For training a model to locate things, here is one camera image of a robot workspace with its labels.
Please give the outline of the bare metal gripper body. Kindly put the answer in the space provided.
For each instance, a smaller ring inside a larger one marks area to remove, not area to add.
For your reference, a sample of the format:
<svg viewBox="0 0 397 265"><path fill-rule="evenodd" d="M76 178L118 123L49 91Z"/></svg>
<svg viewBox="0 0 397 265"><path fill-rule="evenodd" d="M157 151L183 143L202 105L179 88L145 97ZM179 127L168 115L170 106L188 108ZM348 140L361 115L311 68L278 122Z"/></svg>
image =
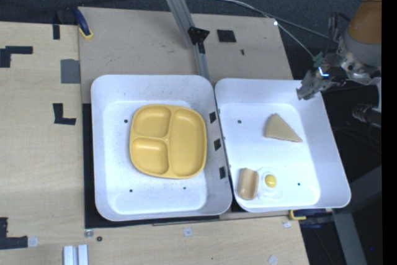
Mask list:
<svg viewBox="0 0 397 265"><path fill-rule="evenodd" d="M331 83L344 84L353 81L362 85L377 85L380 82L380 69L368 66L351 53L327 53L318 74Z"/></svg>

